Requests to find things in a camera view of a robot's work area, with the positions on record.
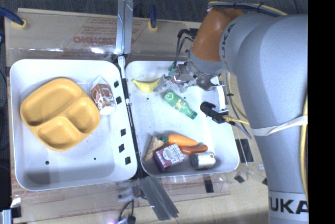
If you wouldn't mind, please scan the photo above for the white plastic tray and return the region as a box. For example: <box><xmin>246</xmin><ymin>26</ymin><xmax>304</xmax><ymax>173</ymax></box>
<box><xmin>125</xmin><ymin>60</ymin><xmax>240</xmax><ymax>178</ymax></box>
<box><xmin>9</xmin><ymin>58</ymin><xmax>139</xmax><ymax>192</ymax></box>

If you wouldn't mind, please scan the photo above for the thin black and white rod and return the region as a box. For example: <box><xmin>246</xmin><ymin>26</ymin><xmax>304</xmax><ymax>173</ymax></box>
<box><xmin>117</xmin><ymin>55</ymin><xmax>144</xmax><ymax>179</ymax></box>

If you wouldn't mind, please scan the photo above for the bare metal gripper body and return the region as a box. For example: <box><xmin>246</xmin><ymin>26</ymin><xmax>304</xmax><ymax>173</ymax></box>
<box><xmin>167</xmin><ymin>62</ymin><xmax>219</xmax><ymax>92</ymax></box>

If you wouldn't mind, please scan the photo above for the white and brown carton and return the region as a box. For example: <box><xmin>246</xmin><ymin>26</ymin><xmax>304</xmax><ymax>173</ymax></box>
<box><xmin>90</xmin><ymin>75</ymin><xmax>117</xmax><ymax>116</ymax></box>

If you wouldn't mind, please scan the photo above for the silver can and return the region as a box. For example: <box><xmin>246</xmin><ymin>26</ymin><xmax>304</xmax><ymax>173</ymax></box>
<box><xmin>189</xmin><ymin>151</ymin><xmax>216</xmax><ymax>171</ymax></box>

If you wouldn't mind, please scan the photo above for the orange sausage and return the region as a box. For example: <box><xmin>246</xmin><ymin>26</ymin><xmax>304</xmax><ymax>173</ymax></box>
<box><xmin>180</xmin><ymin>143</ymin><xmax>209</xmax><ymax>156</ymax></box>

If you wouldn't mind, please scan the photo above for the green plastic bottle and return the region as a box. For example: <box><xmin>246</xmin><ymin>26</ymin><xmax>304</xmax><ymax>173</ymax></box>
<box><xmin>163</xmin><ymin>89</ymin><xmax>198</xmax><ymax>120</ymax></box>

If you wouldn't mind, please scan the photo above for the black cylinder on white bracket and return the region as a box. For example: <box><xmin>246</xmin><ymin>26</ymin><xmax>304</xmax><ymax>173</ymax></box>
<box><xmin>199</xmin><ymin>75</ymin><xmax>230</xmax><ymax>125</ymax></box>

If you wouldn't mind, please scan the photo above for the orange carrot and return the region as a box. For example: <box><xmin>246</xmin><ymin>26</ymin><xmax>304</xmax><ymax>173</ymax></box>
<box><xmin>160</xmin><ymin>133</ymin><xmax>199</xmax><ymax>147</ymax></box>

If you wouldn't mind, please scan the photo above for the yellow divided plate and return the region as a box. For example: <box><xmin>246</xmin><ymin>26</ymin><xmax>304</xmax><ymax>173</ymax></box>
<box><xmin>19</xmin><ymin>77</ymin><xmax>102</xmax><ymax>152</ymax></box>

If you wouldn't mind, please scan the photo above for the purple carton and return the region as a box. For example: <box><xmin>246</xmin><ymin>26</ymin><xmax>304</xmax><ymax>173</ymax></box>
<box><xmin>152</xmin><ymin>143</ymin><xmax>185</xmax><ymax>173</ymax></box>

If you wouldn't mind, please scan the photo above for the yellow banana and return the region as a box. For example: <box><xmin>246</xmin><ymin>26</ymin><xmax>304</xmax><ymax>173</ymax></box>
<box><xmin>131</xmin><ymin>77</ymin><xmax>162</xmax><ymax>93</ymax></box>

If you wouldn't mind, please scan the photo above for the brown cardboard board red print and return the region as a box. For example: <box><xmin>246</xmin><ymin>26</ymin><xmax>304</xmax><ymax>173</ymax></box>
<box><xmin>4</xmin><ymin>7</ymin><xmax>268</xmax><ymax>223</ymax></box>

